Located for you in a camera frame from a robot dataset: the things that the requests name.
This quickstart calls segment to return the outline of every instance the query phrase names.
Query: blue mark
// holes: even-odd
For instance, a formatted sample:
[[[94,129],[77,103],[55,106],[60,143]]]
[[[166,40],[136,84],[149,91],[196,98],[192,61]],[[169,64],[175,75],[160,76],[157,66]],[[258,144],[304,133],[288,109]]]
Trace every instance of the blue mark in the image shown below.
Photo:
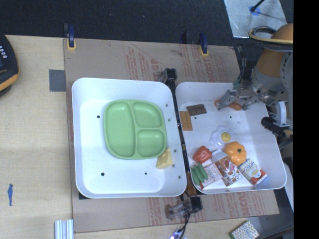
[[[12,194],[13,194],[13,185],[10,183],[8,188],[8,195],[9,195],[9,206],[12,206]]]
[[[251,12],[251,11],[250,11],[250,13],[251,13],[252,15],[258,16],[258,15],[260,14],[260,9],[259,9],[259,8],[256,8],[254,12]]]

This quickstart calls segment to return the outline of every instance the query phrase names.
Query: white tray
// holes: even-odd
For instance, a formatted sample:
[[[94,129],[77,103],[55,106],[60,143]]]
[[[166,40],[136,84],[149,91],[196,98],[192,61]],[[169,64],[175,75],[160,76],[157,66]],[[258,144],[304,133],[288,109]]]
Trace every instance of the white tray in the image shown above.
[[[231,83],[181,83],[177,86],[179,111],[199,104],[204,104],[207,110],[206,114],[191,116],[193,131],[183,131],[189,164],[195,164],[192,156],[200,146],[204,145],[210,151],[216,150],[209,141],[210,135],[219,125],[223,125],[235,132],[233,139],[245,146],[247,158],[251,158],[268,177],[257,188],[242,178],[228,187],[219,180],[203,190],[198,187],[198,190],[204,194],[216,194],[284,187],[287,176],[276,138],[261,125],[261,119],[268,116],[266,106],[258,103],[246,111],[235,111],[228,107],[218,111],[215,100],[231,89]]]
[[[174,166],[157,158],[124,160],[107,149],[103,110],[114,100],[152,102],[163,114]],[[186,189],[186,173],[171,91],[160,82],[81,78],[72,86],[76,185],[89,198],[168,197]]]

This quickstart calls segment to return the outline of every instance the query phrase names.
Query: wooden table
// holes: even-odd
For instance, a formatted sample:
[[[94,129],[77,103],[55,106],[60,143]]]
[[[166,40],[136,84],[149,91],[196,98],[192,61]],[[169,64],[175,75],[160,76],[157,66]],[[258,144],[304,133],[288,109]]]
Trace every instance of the wooden table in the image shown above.
[[[55,220],[72,219],[66,95],[49,90],[49,70],[64,70],[63,38],[7,38],[21,73],[0,98],[0,238],[51,239]],[[246,220],[189,223],[184,236],[229,239],[228,233]],[[74,238],[168,239],[176,228],[81,233]]]

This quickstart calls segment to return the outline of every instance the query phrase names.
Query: green divided plate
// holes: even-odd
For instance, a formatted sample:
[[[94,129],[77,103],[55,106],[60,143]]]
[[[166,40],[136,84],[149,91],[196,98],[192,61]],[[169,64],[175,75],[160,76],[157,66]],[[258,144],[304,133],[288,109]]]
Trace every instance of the green divided plate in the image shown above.
[[[103,123],[106,145],[117,158],[154,158],[166,149],[163,114],[151,102],[112,101],[105,107]]]

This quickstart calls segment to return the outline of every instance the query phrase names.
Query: cardboard sheet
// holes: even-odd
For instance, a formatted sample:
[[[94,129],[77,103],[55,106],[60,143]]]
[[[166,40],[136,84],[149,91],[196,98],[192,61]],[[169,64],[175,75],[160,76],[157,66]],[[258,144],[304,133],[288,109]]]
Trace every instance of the cardboard sheet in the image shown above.
[[[208,46],[202,56],[194,44],[144,43],[77,39],[68,50],[64,40],[66,94],[69,126],[72,208],[76,233],[135,227],[182,224],[169,220],[165,210],[179,197],[85,199],[75,184],[71,87],[82,77],[157,81],[165,68],[175,68],[181,82],[233,82],[239,67],[234,50]],[[273,190],[200,195],[203,210],[189,222],[203,222],[278,214]]]

